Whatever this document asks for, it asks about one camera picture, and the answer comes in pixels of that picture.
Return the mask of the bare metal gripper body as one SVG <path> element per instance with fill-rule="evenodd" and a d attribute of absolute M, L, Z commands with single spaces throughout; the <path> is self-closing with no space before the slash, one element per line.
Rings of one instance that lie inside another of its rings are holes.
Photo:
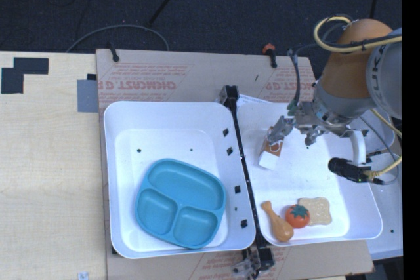
<path fill-rule="evenodd" d="M 327 108 L 322 102 L 300 102 L 294 120 L 295 127 L 307 138 L 329 133 L 340 138 L 349 137 L 349 119 Z"/>

